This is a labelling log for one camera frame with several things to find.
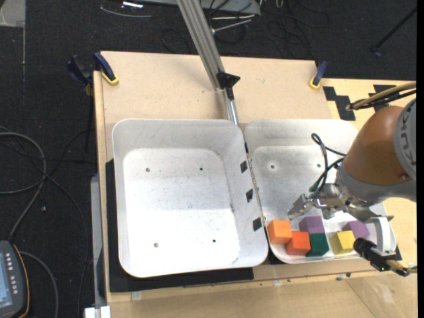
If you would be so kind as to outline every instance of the screen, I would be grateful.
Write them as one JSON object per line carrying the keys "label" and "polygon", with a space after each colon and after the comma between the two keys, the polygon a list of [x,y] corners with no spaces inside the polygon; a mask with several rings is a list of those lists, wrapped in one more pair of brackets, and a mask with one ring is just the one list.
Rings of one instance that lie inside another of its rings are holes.
{"label": "screen", "polygon": [[6,263],[3,253],[0,253],[0,309],[12,305],[11,289],[7,279]]}

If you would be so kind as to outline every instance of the brown tube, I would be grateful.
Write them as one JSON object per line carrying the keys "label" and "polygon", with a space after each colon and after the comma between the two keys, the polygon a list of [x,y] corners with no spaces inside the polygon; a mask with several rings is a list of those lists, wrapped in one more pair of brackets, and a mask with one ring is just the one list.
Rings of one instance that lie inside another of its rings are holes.
{"label": "brown tube", "polygon": [[396,156],[393,137],[402,107],[380,109],[361,128],[346,158],[344,168],[353,178],[380,186],[410,180]]}

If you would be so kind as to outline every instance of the red-orange cube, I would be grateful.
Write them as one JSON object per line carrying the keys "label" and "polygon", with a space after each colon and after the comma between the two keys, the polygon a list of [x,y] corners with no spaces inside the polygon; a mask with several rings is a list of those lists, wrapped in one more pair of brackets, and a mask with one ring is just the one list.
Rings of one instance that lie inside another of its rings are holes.
{"label": "red-orange cube", "polygon": [[286,244],[292,238],[292,225],[289,220],[274,219],[267,228],[271,244]]}
{"label": "red-orange cube", "polygon": [[286,253],[305,256],[311,250],[311,241],[308,232],[292,231],[291,239],[286,245]]}

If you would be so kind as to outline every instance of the green cube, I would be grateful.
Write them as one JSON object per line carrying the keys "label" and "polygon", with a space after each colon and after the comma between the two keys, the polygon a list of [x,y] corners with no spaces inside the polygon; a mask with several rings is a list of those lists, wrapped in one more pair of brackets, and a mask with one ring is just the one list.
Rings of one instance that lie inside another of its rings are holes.
{"label": "green cube", "polygon": [[311,250],[306,257],[323,256],[330,250],[325,233],[311,233],[309,239],[311,240]]}

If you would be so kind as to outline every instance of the cube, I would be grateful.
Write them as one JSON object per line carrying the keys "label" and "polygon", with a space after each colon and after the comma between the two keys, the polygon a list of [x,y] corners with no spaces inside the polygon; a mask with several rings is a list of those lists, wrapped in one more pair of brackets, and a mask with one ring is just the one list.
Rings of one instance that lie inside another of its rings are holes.
{"label": "cube", "polygon": [[311,241],[311,250],[306,254],[306,257],[319,257],[330,251],[325,233],[311,233],[309,240]]}
{"label": "cube", "polygon": [[292,238],[292,225],[289,220],[274,219],[267,228],[272,244],[286,244]]}
{"label": "cube", "polygon": [[330,237],[330,245],[335,255],[350,253],[355,240],[353,231],[340,231]]}
{"label": "cube", "polygon": [[343,228],[344,231],[353,231],[355,238],[366,238],[370,235],[368,227],[359,220],[349,221]]}
{"label": "cube", "polygon": [[309,233],[292,231],[291,239],[286,245],[286,253],[290,255],[305,256],[311,250]]}
{"label": "cube", "polygon": [[299,223],[299,230],[308,233],[325,233],[323,220],[319,216],[303,218]]}

